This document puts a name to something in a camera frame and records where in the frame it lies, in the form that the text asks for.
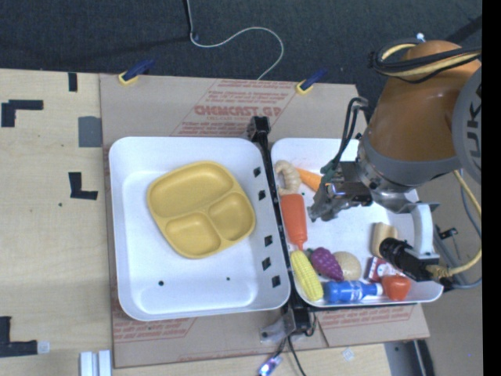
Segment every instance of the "cardboard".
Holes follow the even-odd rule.
[[[286,137],[336,138],[342,133],[354,85],[315,84],[301,96],[295,83],[207,78],[140,76],[129,86],[117,75],[100,75],[103,152],[108,225],[114,366],[273,353],[259,330],[274,323],[279,310],[140,322],[129,318],[117,300],[108,152],[125,136],[246,137],[252,116],[266,116],[270,143]],[[360,118],[356,131],[365,128]],[[320,349],[426,338],[420,304],[391,308],[341,309],[317,314],[319,327],[294,347]]]

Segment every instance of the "wooden surface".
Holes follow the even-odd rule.
[[[0,375],[77,375],[83,351],[111,349],[103,152],[78,146],[79,117],[100,117],[99,77],[0,70],[0,103],[42,99],[0,128],[0,316],[11,316],[11,341],[50,342],[50,353],[0,359]],[[97,200],[70,198],[69,172]],[[306,374],[390,376],[384,345],[299,352]],[[297,375],[293,357],[274,372]],[[114,375],[256,375],[266,356],[114,370]]]

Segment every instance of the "blue bottle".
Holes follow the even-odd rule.
[[[362,281],[328,281],[323,285],[323,297],[328,303],[357,302],[367,295],[382,295],[379,283],[365,284]]]

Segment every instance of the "black carpet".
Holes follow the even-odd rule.
[[[482,0],[190,0],[199,43],[245,27],[283,40],[263,79],[300,81],[319,68],[329,83],[354,83],[371,102],[384,77],[368,55],[414,37],[481,45]],[[122,72],[155,59],[150,74],[256,79],[278,58],[278,41],[249,31],[217,49],[189,40],[183,0],[0,0],[0,68]]]

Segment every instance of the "yellow and blue clamp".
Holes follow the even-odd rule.
[[[296,85],[296,92],[300,95],[306,95],[313,88],[315,82],[320,81],[327,74],[327,70],[321,69],[316,71],[310,78],[307,78]]]
[[[138,75],[147,74],[153,65],[155,65],[155,60],[139,61],[136,65],[118,75],[118,81],[123,86],[129,86],[138,80]]]

